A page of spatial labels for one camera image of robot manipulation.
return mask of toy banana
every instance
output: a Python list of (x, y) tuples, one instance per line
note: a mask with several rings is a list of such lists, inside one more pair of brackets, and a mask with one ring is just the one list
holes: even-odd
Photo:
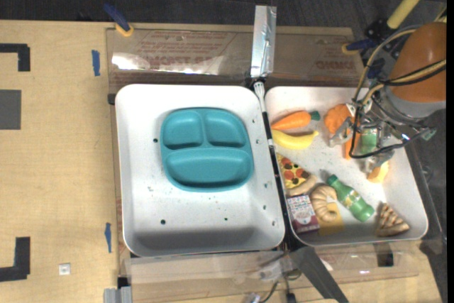
[(305, 136), (291, 136), (282, 131), (272, 130), (273, 141), (287, 149), (305, 149), (312, 144), (314, 138), (319, 134), (317, 130)]

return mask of wooden surface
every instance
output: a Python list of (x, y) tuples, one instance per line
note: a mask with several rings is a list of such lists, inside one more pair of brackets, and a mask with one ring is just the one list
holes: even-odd
[[(105, 30), (111, 23), (0, 21), (0, 43), (27, 43), (31, 72), (0, 53), (0, 89), (22, 90), (19, 131), (0, 131), (0, 268), (31, 238), (27, 280), (0, 282), (1, 302), (102, 302), (116, 286), (118, 241)], [(92, 50), (101, 58), (94, 76)], [(111, 224), (112, 253), (104, 236)], [(351, 302), (440, 302), (427, 258), (419, 274), (340, 285)], [(70, 275), (58, 265), (71, 264)], [(277, 292), (269, 302), (280, 302)], [(299, 302), (320, 300), (314, 288)], [(186, 302), (243, 302), (244, 296)]]

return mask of toy bottle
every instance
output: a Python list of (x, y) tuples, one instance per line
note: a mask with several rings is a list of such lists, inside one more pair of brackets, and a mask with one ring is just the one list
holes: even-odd
[(347, 207), (352, 215), (361, 222), (371, 217), (375, 210), (350, 186), (342, 183), (336, 175), (331, 175), (326, 183), (334, 188), (338, 194), (338, 200)]

